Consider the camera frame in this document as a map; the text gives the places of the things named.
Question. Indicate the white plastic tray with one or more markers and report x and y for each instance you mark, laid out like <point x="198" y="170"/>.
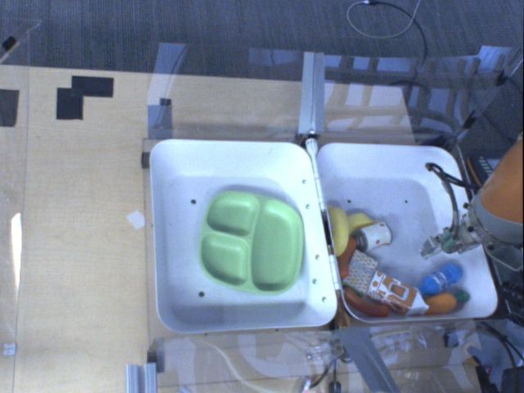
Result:
<point x="180" y="236"/>
<point x="405" y="170"/>

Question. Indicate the green divided plate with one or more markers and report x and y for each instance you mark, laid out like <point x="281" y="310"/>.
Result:
<point x="274" y="244"/>

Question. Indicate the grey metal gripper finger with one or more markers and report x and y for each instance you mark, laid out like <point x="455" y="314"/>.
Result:
<point x="436" y="240"/>
<point x="429" y="251"/>

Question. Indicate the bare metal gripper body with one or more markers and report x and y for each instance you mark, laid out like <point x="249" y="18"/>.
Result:
<point x="471" y="236"/>

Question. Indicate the orange carrot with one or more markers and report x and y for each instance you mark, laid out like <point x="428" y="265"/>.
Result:
<point x="442" y="302"/>

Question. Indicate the yellow banana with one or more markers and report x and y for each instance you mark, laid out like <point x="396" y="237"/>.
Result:
<point x="338" y="227"/>

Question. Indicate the small white can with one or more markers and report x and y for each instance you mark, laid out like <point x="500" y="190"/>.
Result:
<point x="376" y="236"/>

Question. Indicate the red sausage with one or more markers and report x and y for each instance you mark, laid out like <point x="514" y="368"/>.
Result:
<point x="364" y="306"/>

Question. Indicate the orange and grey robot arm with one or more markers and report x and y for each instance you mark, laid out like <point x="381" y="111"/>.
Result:
<point x="505" y="182"/>

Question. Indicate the orange sausage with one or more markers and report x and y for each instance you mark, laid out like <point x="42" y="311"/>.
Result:
<point x="346" y="258"/>

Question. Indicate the white orange patterned packet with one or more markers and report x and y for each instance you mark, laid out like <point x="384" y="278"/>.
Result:
<point x="360" y="268"/>

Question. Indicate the orange and white carton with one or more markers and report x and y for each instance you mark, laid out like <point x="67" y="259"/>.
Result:
<point x="395" y="295"/>

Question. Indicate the blue plastic bottle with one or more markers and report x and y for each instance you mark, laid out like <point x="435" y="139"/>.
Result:
<point x="440" y="278"/>

